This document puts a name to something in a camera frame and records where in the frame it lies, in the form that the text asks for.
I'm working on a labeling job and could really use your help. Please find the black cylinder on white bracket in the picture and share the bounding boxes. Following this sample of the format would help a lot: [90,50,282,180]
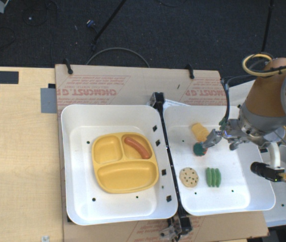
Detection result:
[250,140,286,183]

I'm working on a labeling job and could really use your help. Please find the beige biscuit with dark chips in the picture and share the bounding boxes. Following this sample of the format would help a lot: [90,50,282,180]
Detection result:
[179,167,200,189]

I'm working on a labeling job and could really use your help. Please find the orange sausage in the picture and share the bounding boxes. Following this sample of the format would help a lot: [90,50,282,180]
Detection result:
[124,137,151,160]

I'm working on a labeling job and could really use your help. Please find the green pea pods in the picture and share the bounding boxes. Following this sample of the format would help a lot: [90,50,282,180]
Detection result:
[205,167,222,188]

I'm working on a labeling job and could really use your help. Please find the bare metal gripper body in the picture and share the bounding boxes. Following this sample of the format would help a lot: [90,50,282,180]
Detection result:
[222,118,269,148]

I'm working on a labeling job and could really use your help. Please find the brown cardboard board red print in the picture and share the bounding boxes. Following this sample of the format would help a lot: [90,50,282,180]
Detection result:
[54,64,270,242]

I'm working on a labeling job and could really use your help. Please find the white plastic tray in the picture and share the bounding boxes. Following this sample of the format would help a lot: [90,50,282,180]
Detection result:
[61,104,179,226]
[163,105,276,217]

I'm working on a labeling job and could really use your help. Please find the white paper sheet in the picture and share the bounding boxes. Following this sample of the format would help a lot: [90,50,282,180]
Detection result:
[164,99,192,108]

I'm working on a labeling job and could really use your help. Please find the yellow divided plate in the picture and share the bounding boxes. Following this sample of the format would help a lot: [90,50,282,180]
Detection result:
[91,132,160,195]

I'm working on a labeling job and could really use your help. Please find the orange carrot with green top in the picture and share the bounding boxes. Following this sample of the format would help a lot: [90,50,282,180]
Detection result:
[193,142,208,157]

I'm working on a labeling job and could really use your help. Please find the yellow ridged toy food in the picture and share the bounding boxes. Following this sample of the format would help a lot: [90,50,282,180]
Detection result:
[191,123,210,143]

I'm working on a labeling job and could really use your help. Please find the black block with thin wires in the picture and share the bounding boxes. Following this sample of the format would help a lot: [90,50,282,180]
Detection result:
[149,92,165,108]
[177,215,193,234]

